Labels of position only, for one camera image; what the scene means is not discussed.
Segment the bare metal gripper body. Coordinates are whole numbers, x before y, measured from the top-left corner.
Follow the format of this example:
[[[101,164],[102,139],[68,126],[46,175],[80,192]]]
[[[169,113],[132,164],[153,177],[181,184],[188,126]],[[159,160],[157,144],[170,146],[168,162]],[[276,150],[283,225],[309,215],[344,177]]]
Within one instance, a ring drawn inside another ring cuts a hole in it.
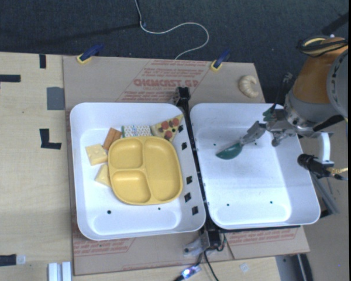
[[[267,131],[271,133],[309,136],[314,132],[313,123],[307,121],[295,111],[268,109],[264,113],[264,121]]]

